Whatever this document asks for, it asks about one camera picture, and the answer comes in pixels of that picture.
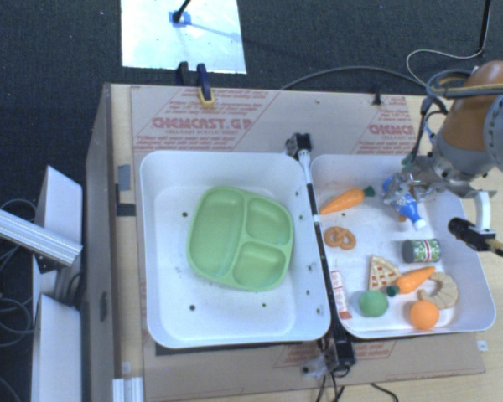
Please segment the toy carrot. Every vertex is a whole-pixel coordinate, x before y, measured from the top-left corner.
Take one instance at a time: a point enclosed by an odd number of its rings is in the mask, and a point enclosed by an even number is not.
[[[427,280],[434,272],[436,267],[427,266],[418,270],[409,271],[402,274],[395,280],[395,284],[386,288],[386,293],[389,296],[395,296],[397,293],[410,293],[415,291],[425,280]]]
[[[365,197],[374,197],[375,190],[372,186],[365,189],[352,188],[343,192],[339,197],[332,199],[323,208],[320,209],[319,214],[333,213],[334,211],[341,211],[354,207],[355,205],[363,203]]]

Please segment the toy pizza slice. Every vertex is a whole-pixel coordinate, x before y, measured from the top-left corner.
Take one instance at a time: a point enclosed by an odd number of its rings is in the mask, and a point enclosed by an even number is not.
[[[394,282],[401,273],[389,260],[381,256],[371,256],[371,266],[369,267],[369,290],[377,291],[383,286],[388,286]]]

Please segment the green ball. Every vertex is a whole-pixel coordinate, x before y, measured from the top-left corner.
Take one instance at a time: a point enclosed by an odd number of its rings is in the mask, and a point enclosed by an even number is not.
[[[360,296],[359,304],[365,317],[379,317],[389,307],[387,296],[381,291],[364,291]]]

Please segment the green can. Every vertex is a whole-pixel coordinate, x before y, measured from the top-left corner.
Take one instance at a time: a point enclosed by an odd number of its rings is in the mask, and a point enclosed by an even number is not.
[[[440,245],[436,239],[406,240],[402,243],[402,258],[408,264],[413,262],[438,262]]]

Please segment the toy pretzel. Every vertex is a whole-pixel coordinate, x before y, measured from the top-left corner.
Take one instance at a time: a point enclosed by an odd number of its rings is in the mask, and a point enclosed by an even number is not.
[[[324,242],[329,247],[340,247],[343,250],[350,250],[355,247],[355,236],[347,228],[332,226],[324,232]]]

